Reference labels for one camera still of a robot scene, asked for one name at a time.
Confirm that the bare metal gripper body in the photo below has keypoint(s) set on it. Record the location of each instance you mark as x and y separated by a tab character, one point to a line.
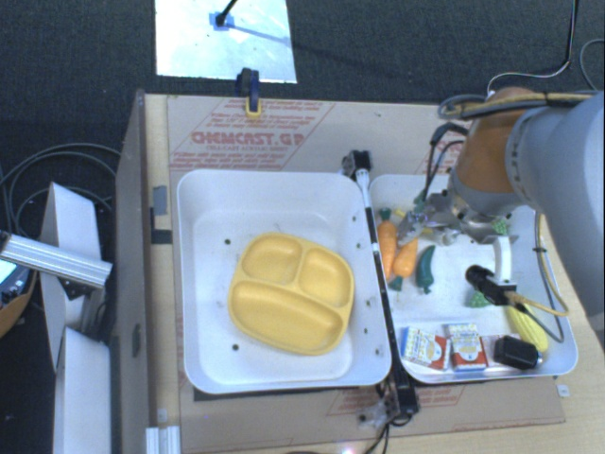
451	213

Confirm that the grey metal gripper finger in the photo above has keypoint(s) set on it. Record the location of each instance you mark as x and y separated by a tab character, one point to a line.
406	232
421	216

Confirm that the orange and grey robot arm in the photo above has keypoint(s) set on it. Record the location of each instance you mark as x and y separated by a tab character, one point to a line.
543	159

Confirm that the orange carrot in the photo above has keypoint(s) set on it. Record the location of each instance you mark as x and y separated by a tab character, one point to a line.
406	260
386	246

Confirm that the thin black and white rod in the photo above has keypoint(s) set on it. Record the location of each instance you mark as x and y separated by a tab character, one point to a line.
378	263

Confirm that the green chili pepper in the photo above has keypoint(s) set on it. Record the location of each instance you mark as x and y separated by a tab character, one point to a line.
425	270

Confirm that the green broccoli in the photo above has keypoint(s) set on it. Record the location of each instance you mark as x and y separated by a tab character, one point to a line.
477	300
499	226

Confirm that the white plastic tray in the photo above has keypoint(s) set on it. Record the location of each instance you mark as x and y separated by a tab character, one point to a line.
212	253
449	301

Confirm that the red and white carton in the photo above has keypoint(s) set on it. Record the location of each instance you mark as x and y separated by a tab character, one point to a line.
423	348
467	347

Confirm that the yellow divided plate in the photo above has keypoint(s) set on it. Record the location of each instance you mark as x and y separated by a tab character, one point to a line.
288	296

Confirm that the yellow corn cob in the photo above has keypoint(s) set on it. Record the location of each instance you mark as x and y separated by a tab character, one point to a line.
529	331

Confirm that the black can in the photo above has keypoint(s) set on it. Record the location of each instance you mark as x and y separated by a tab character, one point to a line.
515	352

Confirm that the brown cardboard board red print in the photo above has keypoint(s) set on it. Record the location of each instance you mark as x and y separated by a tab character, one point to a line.
283	135

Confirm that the black cylinder on white bracket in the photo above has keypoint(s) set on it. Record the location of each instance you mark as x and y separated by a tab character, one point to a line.
489	284

